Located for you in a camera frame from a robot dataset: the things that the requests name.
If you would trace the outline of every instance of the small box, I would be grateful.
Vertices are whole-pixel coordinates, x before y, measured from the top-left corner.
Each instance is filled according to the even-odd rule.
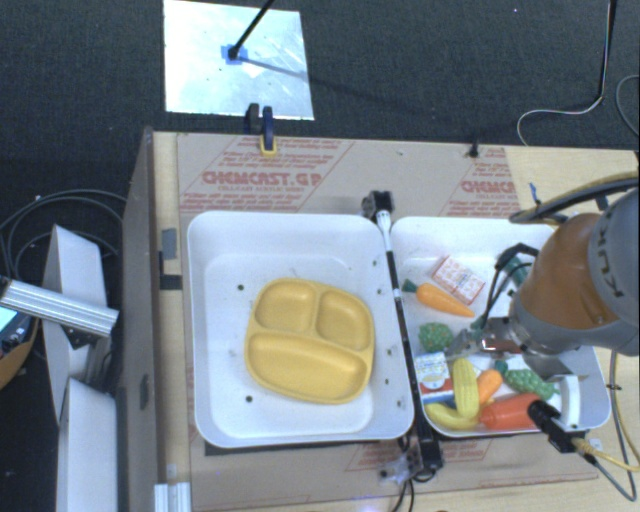
[[[453,399],[453,383],[444,352],[420,354],[413,358],[423,404]]]
[[[432,276],[433,280],[458,300],[470,305],[484,287],[484,281],[470,269],[447,256]]]

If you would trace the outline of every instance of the toy carrot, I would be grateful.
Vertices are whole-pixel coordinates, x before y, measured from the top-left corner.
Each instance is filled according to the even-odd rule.
[[[437,309],[438,311],[459,316],[475,316],[474,312],[462,302],[431,283],[424,283],[417,286],[406,279],[402,285],[402,291],[415,293],[416,298],[422,304]]]
[[[480,405],[484,405],[502,385],[502,374],[498,370],[489,368],[478,375],[477,382]]]

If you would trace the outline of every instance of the yellow plate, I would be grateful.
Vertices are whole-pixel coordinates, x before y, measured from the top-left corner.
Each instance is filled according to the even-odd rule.
[[[375,333],[358,297],[283,278],[258,295],[245,338],[251,376],[283,395],[323,404],[357,397],[371,376]]]

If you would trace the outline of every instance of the wire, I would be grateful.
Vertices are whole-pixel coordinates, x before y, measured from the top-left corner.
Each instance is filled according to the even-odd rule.
[[[396,502],[391,512],[398,512],[398,510],[400,510],[400,507],[402,506],[402,502],[404,501],[404,496],[407,492],[407,487],[409,487],[409,491],[410,491],[410,501],[409,501],[409,508],[407,509],[407,512],[411,512],[413,510],[413,501],[415,499],[415,489],[413,487],[413,481],[409,479],[402,485],[402,490],[400,491],[400,496],[398,497],[398,501]]]
[[[636,494],[636,486],[635,484],[632,485],[632,492],[631,494],[629,494],[623,487],[622,485],[620,485],[620,483],[613,478],[613,475],[611,473],[609,473],[603,466],[602,464],[600,464],[597,460],[595,460],[593,462],[593,466],[600,471],[600,473],[602,473],[607,480],[609,480],[609,482],[611,482],[613,484],[613,486],[618,490],[618,492],[620,494],[622,494],[625,498],[627,498],[629,501],[636,501],[638,499],[638,495]]]
[[[590,185],[571,190],[565,194],[551,199],[541,205],[536,205],[528,210],[522,210],[509,217],[509,221],[514,224],[526,224],[530,222],[540,222],[548,219],[565,208],[569,208],[578,203],[596,199],[598,197],[624,192],[630,188],[638,186],[638,174],[636,172],[624,173],[614,179],[606,178],[598,180]]]
[[[636,501],[637,493],[636,486],[633,479],[633,473],[640,471],[640,466],[630,466],[629,458],[627,456],[627,450],[625,447],[625,440],[629,444],[629,448],[633,452],[633,455],[636,458],[637,462],[640,462],[640,453],[636,449],[633,441],[631,440],[631,436],[627,431],[626,424],[620,413],[620,403],[618,401],[618,386],[616,385],[617,378],[617,368],[618,368],[618,353],[616,351],[612,351],[611,353],[611,362],[609,364],[609,380],[610,380],[610,394],[611,394],[611,403],[612,403],[612,412],[614,424],[616,427],[616,434],[618,436],[618,443],[620,445],[620,451],[622,452],[623,461],[619,461],[613,458],[611,455],[604,453],[600,450],[595,449],[591,444],[582,438],[572,438],[571,442],[577,448],[579,452],[587,459],[588,462],[593,464],[614,486],[615,488],[629,501]],[[627,493],[622,486],[613,478],[613,476],[595,459],[595,457],[600,457],[618,467],[621,467],[627,471],[627,476],[629,478],[629,484],[631,486],[631,494]]]
[[[504,289],[506,288],[507,284],[509,283],[509,280],[511,279],[511,277],[513,277],[513,275],[520,269],[525,268],[525,267],[530,267],[531,263],[521,263],[519,265],[516,265],[515,267],[513,267],[509,273],[506,275],[506,277],[502,280],[502,282],[500,283],[500,286],[498,286],[498,291],[495,292],[495,288],[496,285],[498,283],[498,277],[500,276],[500,272],[502,272],[502,269],[496,269],[495,274],[493,275],[493,280],[491,281],[491,287],[489,288],[489,296],[487,297],[487,306],[484,310],[484,312],[482,313],[482,315],[480,315],[480,318],[482,319],[480,321],[480,325],[479,328],[483,329],[484,326],[487,324],[487,319],[489,318],[489,313],[491,313],[491,310],[493,309],[493,306],[495,306],[496,302],[498,301],[498,298],[500,297],[500,295],[504,292]]]
[[[420,476],[423,473],[428,472],[428,475],[423,477]],[[418,482],[419,484],[426,484],[427,482],[430,482],[431,480],[433,480],[436,476],[436,472],[432,471],[430,469],[423,469],[422,471],[418,472],[414,477],[413,477],[413,481],[414,482]]]
[[[100,238],[99,236],[96,235],[92,235],[91,233],[85,233],[83,231],[77,231],[77,230],[71,230],[72,233],[75,233],[78,236],[81,236],[83,238],[86,238],[87,240],[92,240],[94,242],[97,242],[98,244],[102,245],[105,249],[107,249],[109,252],[105,253],[102,255],[102,258],[106,258],[110,255],[114,255],[116,257],[120,257],[118,250],[113,247],[110,243],[108,243],[106,240],[104,240],[103,238]],[[22,281],[22,276],[20,275],[20,261],[22,260],[22,257],[24,256],[24,253],[35,243],[39,242],[40,240],[44,239],[44,238],[49,238],[51,236],[51,233],[41,233],[38,236],[33,237],[31,240],[29,240],[27,243],[25,243],[20,250],[18,251],[18,253],[16,254],[15,260],[13,261],[13,265],[14,265],[14,275],[15,278]]]
[[[640,75],[625,76],[622,80],[618,82],[618,86],[616,87],[616,108],[618,109],[618,114],[620,114],[620,117],[622,117],[622,120],[625,122],[629,130],[635,133],[636,137],[639,137],[640,135],[638,134],[638,128],[633,126],[633,124],[631,123],[631,120],[624,113],[624,111],[622,110],[622,106],[620,105],[620,89],[626,82],[634,79],[635,80],[640,79]]]
[[[102,358],[102,363],[100,363],[100,372],[98,373],[98,378],[101,378],[104,374],[105,374],[105,362],[107,361],[108,357],[113,357],[113,349],[109,350],[109,352],[107,352],[104,357]]]
[[[554,109],[536,109],[530,110],[529,112],[525,112],[518,119],[518,123],[516,124],[516,131],[518,132],[518,137],[520,138],[520,142],[525,146],[528,146],[527,142],[524,140],[522,135],[522,121],[525,117],[528,117],[532,114],[556,114],[556,115],[568,115],[568,116],[581,116],[583,114],[588,114],[593,109],[595,109],[602,101],[604,100],[604,88],[605,81],[607,77],[607,70],[609,68],[609,46],[611,44],[611,29],[613,27],[613,19],[615,16],[615,6],[612,6],[612,0],[609,0],[607,7],[607,28],[605,30],[605,38],[604,38],[604,54],[602,57],[602,72],[600,75],[600,84],[598,90],[598,97],[593,101],[593,103],[583,110],[554,110]]]
[[[126,198],[118,194],[114,194],[112,192],[107,192],[104,190],[81,188],[81,189],[71,189],[71,190],[66,190],[62,192],[56,192],[48,196],[38,198],[35,201],[27,204],[26,206],[23,206],[22,208],[14,212],[12,215],[10,215],[7,219],[5,219],[2,223],[0,223],[0,249],[2,250],[2,256],[4,259],[5,269],[8,277],[13,277],[16,271],[16,266],[13,260],[11,246],[13,243],[13,237],[15,235],[17,227],[27,215],[29,215],[31,212],[33,212],[38,208],[41,208],[48,204],[58,203],[58,202],[66,202],[66,201],[81,202],[83,204],[88,204],[88,205],[103,209],[111,217],[116,219],[118,223],[122,223],[122,217],[113,208],[95,199],[78,196],[78,194],[102,196],[102,197],[115,199],[117,201],[126,203]],[[12,223],[13,225],[11,226],[11,229],[5,244],[5,239],[2,236],[2,231],[7,229]]]

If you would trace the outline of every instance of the white tray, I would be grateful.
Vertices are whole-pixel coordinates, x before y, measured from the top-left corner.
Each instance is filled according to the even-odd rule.
[[[393,439],[414,409],[382,236],[358,216],[206,212],[187,233],[195,420],[210,443],[237,448]],[[269,281],[297,277],[360,297],[376,347],[364,392],[342,405],[269,391],[243,357],[252,301]]]
[[[486,306],[497,256],[518,242],[540,248],[551,233],[551,229],[544,225],[522,226],[497,219],[405,217],[393,225],[391,240],[401,284],[407,278],[416,284],[433,282],[431,274],[446,256],[453,257],[481,277],[487,284],[470,306],[477,318]],[[526,256],[520,258],[523,262],[532,260]],[[490,316],[506,316],[509,302],[509,296],[503,293]],[[421,324],[442,322],[455,335],[461,329],[469,327],[473,320],[427,308],[408,293],[404,294],[404,311],[414,355],[424,352],[418,339]],[[488,356],[480,354],[469,359],[478,370],[485,370],[492,363]],[[573,397],[580,401],[580,427],[592,429],[604,424],[609,418],[611,407],[595,350],[592,347],[581,347],[579,350],[563,353],[560,359],[571,371],[586,377],[580,381],[580,396]],[[521,357],[514,358],[509,365],[512,368],[525,367]],[[508,393],[513,391],[503,385],[495,396]],[[554,395],[549,403],[560,411],[565,406],[560,395]],[[525,432],[488,431],[481,425],[473,431],[454,431],[432,425],[448,437]]]

